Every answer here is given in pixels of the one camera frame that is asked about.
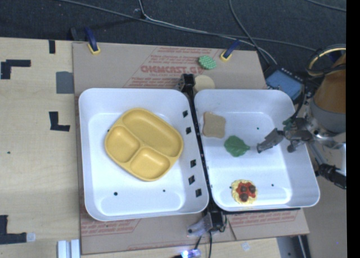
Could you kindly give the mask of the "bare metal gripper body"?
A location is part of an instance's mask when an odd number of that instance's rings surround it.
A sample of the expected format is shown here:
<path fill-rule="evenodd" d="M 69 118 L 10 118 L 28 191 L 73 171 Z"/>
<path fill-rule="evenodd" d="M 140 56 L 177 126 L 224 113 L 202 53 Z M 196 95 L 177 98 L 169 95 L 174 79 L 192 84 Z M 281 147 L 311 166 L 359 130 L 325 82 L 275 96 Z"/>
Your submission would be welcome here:
<path fill-rule="evenodd" d="M 346 133 L 335 133 L 324 128 L 316 119 L 303 117 L 288 118 L 283 122 L 284 137 L 291 139 L 306 140 L 305 144 L 315 142 L 330 149 L 339 149 L 346 144 Z"/>

